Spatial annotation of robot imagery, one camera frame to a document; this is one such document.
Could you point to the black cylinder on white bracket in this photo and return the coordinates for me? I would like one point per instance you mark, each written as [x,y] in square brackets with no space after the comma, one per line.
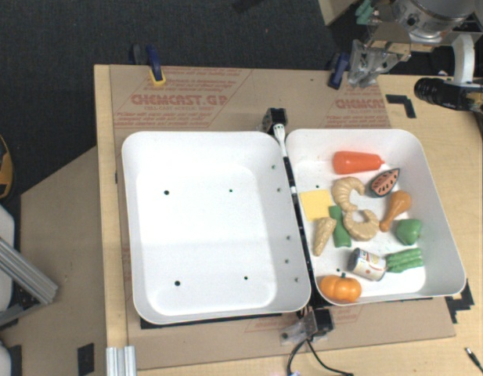
[440,90]

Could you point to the tan croissant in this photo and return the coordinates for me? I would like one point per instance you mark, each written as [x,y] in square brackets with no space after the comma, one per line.
[344,192]
[362,225]

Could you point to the yellow cheese slice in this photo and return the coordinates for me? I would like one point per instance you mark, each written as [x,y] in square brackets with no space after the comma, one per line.
[314,205]

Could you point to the green bell pepper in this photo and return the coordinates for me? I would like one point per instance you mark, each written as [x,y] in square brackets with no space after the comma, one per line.
[408,231]

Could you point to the thin black and white rod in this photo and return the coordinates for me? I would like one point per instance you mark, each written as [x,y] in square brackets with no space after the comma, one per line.
[293,186]

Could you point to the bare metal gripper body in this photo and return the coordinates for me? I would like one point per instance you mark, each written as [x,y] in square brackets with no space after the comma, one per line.
[397,39]

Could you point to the orange pumpkin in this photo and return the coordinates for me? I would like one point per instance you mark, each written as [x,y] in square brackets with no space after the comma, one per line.
[339,288]

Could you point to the tan bread piece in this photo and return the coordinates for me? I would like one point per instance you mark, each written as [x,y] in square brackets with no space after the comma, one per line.
[323,233]

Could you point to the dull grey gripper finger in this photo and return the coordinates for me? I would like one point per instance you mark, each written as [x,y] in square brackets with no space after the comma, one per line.
[357,63]
[375,69]

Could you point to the white plastic tray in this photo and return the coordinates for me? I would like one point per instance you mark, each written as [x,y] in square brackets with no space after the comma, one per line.
[210,229]
[433,194]

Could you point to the orange carrot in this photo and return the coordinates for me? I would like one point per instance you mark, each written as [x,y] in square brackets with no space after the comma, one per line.
[354,162]

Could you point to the brown cardboard board red print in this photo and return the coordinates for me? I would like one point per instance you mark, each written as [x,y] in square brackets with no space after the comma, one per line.
[225,92]

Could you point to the small white labelled can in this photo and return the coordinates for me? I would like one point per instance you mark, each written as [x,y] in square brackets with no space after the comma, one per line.
[368,265]

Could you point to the green pea pod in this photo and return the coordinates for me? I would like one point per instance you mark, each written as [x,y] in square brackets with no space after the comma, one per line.
[340,231]

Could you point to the brown chicken drumstick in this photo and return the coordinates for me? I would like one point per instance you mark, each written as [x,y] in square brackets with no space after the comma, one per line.
[397,206]

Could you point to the red watermelon slice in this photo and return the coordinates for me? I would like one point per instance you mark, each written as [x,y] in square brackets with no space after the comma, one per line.
[384,183]

